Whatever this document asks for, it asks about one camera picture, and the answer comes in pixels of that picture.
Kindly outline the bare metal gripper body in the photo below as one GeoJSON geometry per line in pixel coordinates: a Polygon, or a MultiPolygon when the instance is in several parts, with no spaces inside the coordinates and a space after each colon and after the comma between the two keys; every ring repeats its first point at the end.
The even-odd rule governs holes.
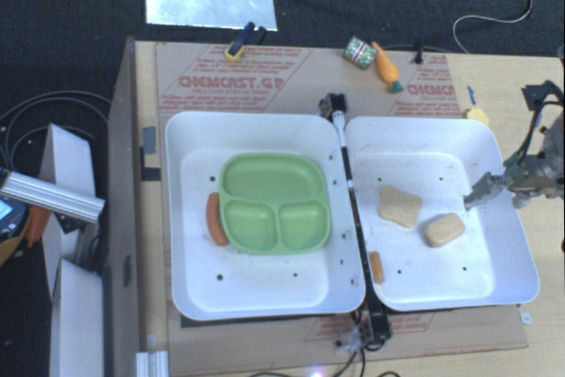
{"type": "Polygon", "coordinates": [[[564,159],[559,154],[539,151],[521,158],[517,153],[504,163],[504,183],[515,198],[562,198],[564,159]]]}

